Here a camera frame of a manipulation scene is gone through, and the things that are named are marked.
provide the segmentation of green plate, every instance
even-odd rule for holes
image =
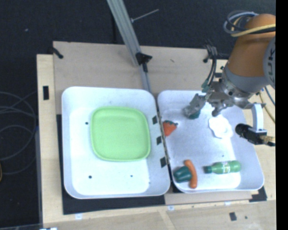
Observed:
[[[106,106],[91,117],[91,141],[95,154],[108,161],[138,161],[150,153],[145,115],[137,109]]]

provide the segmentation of black floor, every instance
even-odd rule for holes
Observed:
[[[134,22],[140,45],[203,48],[210,40],[224,54],[234,44],[222,29],[229,12],[276,14],[276,0],[124,1],[132,18],[159,9]],[[106,0],[0,0],[0,227],[39,222],[36,55],[54,40],[114,43],[112,29]],[[120,36],[116,43],[123,43]],[[13,105],[27,95],[26,103]]]

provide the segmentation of metal pole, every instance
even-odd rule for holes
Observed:
[[[132,62],[140,70],[143,88],[151,92],[147,72],[145,72],[143,68],[140,67],[136,58],[136,54],[141,53],[141,48],[124,2],[123,0],[107,0],[107,2],[115,19],[116,25],[120,31],[121,37],[123,38],[123,41],[130,53]]]

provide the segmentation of metal bracket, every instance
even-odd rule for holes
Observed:
[[[252,117],[253,117],[253,131],[261,132],[264,130],[264,113],[261,103],[254,103],[252,106]]]
[[[136,57],[139,65],[142,65],[143,71],[148,72],[147,63],[151,60],[152,56],[138,52],[135,54],[135,57]]]

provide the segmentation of bottle label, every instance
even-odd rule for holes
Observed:
[[[229,173],[230,172],[230,165],[228,162],[222,162],[223,166],[223,174]]]

